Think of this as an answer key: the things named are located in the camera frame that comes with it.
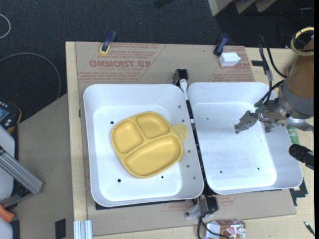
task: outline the white tray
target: white tray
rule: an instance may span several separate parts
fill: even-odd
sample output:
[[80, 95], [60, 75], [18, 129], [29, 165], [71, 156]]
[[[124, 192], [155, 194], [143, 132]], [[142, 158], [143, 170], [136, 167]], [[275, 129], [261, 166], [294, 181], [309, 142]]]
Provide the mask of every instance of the white tray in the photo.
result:
[[[204, 181], [182, 90], [172, 84], [95, 84], [84, 92], [91, 193], [106, 207], [193, 199]], [[154, 111], [171, 124], [184, 123], [188, 137], [183, 157], [168, 170], [136, 178], [123, 167], [113, 149], [112, 127], [137, 113]]]
[[289, 155], [285, 127], [265, 133], [257, 122], [235, 133], [243, 114], [269, 87], [263, 83], [194, 83], [188, 88], [207, 183], [218, 194], [298, 187], [302, 173]]

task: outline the blue clamp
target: blue clamp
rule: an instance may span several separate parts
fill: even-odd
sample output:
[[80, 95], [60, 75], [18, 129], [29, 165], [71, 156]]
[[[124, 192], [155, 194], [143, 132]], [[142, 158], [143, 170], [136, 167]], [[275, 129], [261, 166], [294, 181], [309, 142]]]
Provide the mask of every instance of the blue clamp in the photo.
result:
[[110, 42], [114, 42], [116, 38], [117, 32], [113, 30], [109, 30], [108, 34], [106, 35], [104, 43], [100, 47], [100, 53], [102, 55], [106, 55], [110, 50]]
[[214, 54], [217, 55], [218, 57], [221, 55], [221, 53], [223, 52], [223, 48], [226, 44], [226, 42], [229, 39], [229, 35], [224, 33], [220, 36], [219, 40], [218, 40], [218, 44], [214, 50]]

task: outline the yellow tray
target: yellow tray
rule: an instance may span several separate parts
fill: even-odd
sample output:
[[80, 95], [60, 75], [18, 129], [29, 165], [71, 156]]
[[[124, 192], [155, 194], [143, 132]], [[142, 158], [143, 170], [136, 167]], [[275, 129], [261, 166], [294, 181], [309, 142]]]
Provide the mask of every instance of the yellow tray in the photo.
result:
[[111, 142], [129, 173], [148, 178], [170, 168], [183, 155], [178, 134], [159, 113], [143, 112], [116, 124]]

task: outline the white cable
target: white cable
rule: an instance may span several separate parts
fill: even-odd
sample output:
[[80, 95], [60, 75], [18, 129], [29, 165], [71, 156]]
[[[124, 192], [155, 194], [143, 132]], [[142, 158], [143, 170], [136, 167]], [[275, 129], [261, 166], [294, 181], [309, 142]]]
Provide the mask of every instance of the white cable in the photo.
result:
[[3, 17], [9, 24], [8, 32], [5, 33], [3, 36], [0, 36], [0, 40], [1, 40], [1, 39], [5, 38], [11, 32], [11, 23], [10, 23], [9, 19], [6, 16], [2, 15], [1, 13], [0, 13], [0, 16]]

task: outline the black pen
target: black pen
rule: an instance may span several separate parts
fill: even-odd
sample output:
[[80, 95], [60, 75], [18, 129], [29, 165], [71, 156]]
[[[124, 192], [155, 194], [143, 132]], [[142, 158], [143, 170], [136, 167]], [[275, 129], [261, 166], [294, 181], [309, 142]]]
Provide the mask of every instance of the black pen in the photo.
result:
[[310, 227], [310, 225], [308, 224], [308, 222], [307, 222], [307, 221], [304, 221], [304, 223], [305, 223], [307, 229], [308, 229], [313, 235], [315, 235], [313, 229]]

